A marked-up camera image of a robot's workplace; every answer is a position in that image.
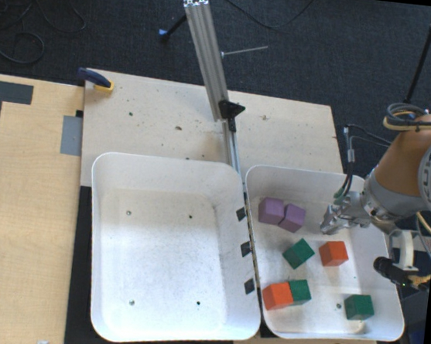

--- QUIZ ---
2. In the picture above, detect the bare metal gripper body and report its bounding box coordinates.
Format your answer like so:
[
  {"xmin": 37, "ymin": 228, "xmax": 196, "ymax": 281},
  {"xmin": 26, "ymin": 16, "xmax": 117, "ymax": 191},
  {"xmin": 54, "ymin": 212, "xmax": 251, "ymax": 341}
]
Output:
[{"xmin": 332, "ymin": 189, "xmax": 397, "ymax": 234}]

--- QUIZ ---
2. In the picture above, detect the orange cube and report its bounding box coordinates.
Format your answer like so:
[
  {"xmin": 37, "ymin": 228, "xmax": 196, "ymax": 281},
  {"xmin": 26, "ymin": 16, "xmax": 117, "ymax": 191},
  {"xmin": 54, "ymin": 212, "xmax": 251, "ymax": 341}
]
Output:
[
  {"xmin": 316, "ymin": 238, "xmax": 352, "ymax": 270},
  {"xmin": 259, "ymin": 278, "xmax": 297, "ymax": 315}
]

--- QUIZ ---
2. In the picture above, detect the purple cube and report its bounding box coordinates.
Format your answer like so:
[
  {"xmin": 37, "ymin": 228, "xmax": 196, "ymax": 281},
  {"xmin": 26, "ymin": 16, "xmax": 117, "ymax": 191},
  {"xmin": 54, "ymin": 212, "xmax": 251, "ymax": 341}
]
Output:
[
  {"xmin": 278, "ymin": 202, "xmax": 308, "ymax": 235},
  {"xmin": 256, "ymin": 196, "xmax": 288, "ymax": 227}
]

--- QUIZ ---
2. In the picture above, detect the green cube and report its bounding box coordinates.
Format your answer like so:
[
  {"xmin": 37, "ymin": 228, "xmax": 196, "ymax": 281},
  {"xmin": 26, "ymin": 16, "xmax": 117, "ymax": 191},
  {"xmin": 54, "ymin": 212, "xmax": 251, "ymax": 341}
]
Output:
[
  {"xmin": 280, "ymin": 235, "xmax": 318, "ymax": 273},
  {"xmin": 285, "ymin": 277, "xmax": 315, "ymax": 309},
  {"xmin": 341, "ymin": 291, "xmax": 378, "ymax": 325}
]

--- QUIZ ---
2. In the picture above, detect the white plastic tray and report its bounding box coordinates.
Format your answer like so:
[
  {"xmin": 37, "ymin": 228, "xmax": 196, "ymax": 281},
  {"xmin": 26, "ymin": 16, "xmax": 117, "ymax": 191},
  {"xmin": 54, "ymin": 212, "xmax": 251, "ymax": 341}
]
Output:
[
  {"xmin": 225, "ymin": 161, "xmax": 424, "ymax": 344},
  {"xmin": 70, "ymin": 146, "xmax": 281, "ymax": 344}
]

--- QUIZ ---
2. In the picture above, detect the pale wood board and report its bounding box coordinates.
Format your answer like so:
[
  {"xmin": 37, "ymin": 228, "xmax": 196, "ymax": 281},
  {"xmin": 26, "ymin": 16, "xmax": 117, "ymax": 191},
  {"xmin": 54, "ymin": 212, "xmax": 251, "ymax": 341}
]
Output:
[{"xmin": 52, "ymin": 68, "xmax": 409, "ymax": 344}]

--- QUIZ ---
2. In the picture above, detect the black cylinder on white bracket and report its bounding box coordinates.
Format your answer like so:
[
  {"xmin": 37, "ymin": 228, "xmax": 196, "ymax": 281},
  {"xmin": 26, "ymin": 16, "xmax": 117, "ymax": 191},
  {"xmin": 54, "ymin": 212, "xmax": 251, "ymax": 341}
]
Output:
[{"xmin": 371, "ymin": 225, "xmax": 431, "ymax": 294}]

